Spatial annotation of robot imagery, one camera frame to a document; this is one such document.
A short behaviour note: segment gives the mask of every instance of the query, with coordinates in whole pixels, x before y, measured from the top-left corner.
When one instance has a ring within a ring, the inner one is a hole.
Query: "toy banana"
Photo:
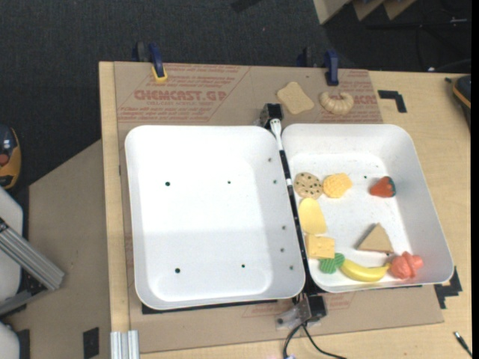
[[[391,263],[385,263],[383,266],[364,267],[352,260],[344,260],[339,268],[344,275],[360,282],[377,282],[385,276]]]

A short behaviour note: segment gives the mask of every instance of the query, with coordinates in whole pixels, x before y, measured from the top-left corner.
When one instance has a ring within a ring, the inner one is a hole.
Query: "tray with toy food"
[[[449,279],[451,255],[405,131],[293,124],[281,141],[284,153],[261,126],[129,132],[135,289],[145,305],[292,298],[306,275],[327,292]]]

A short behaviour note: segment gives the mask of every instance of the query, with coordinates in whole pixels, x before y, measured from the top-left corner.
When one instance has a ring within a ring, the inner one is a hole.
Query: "black pen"
[[[472,358],[472,352],[467,346],[466,342],[464,341],[464,338],[461,337],[457,331],[454,332],[454,336],[456,337],[457,341],[461,344],[461,346],[467,351],[467,353],[471,355],[471,358]]]

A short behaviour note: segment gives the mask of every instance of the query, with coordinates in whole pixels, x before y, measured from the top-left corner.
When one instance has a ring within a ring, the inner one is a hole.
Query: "black floor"
[[[379,7],[362,22],[347,4],[325,25],[312,0],[0,0],[0,123],[22,147],[17,186],[100,139],[98,62],[129,61],[139,40],[180,63],[294,67],[307,46],[318,66],[334,49],[343,68],[470,73],[471,19],[472,0],[418,0],[392,21]]]

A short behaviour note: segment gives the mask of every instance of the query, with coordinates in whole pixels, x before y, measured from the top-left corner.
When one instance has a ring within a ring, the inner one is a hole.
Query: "cardboard sheet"
[[[284,109],[284,127],[291,123],[381,123],[369,73],[339,70],[340,84],[330,87],[321,68],[197,64],[166,64],[165,68],[168,80],[157,84],[150,64],[115,62],[130,327],[139,332],[142,353],[283,339],[288,330],[276,329],[275,316],[289,309],[291,300],[143,314],[133,277],[124,140],[129,130],[142,124],[254,124],[264,105],[277,103],[276,92],[291,81],[300,83],[316,105],[296,115]],[[344,91],[351,94],[355,100],[351,112],[345,116],[327,112],[318,100],[324,91],[335,97]],[[433,286],[325,293],[323,297],[328,316],[311,327],[316,335],[443,321]]]

